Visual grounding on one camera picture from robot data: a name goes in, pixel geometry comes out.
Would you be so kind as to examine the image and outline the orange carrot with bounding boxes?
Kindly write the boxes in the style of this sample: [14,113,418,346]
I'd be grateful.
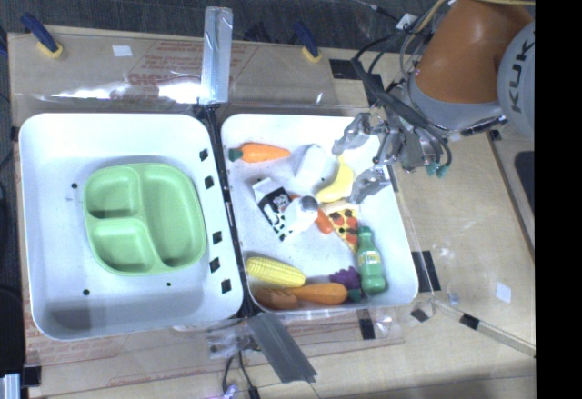
[227,142,292,164]
[286,282,364,306]

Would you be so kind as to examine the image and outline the brown hot dog bun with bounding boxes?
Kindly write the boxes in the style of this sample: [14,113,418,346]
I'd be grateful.
[253,286,300,312]

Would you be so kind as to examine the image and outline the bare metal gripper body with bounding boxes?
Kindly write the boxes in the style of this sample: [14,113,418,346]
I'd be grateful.
[371,90,508,175]

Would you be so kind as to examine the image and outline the black and white cow carton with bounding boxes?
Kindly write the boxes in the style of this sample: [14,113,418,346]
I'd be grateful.
[252,177,296,243]

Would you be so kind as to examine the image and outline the yellow corn cob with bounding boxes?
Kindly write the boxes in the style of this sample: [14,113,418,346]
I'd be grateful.
[245,255,306,289]

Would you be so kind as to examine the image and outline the pizza slice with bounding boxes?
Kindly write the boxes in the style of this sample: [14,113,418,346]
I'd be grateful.
[320,200,361,255]

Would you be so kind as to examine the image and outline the white bottle grey cap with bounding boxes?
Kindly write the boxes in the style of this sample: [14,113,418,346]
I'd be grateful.
[285,195,320,234]

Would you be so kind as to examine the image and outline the orange sausage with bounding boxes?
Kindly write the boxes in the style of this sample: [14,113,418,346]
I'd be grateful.
[315,207,336,236]

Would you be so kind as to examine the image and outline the purple grapes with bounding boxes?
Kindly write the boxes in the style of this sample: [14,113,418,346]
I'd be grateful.
[327,265,363,294]

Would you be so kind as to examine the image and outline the white plastic jug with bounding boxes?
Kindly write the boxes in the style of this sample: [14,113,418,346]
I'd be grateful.
[294,143,340,195]

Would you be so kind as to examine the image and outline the yellow banana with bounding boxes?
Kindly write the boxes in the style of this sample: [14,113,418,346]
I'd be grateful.
[314,155,356,204]

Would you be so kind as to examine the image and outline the green bottle yellow label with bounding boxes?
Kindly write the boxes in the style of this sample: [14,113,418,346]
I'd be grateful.
[355,225,388,295]

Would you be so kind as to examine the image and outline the green divided plate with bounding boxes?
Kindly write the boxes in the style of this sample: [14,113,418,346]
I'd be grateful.
[82,162,208,276]

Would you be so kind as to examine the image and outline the white plastic tray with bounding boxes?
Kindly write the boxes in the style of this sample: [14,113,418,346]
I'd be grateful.
[219,113,420,314]
[17,112,245,342]

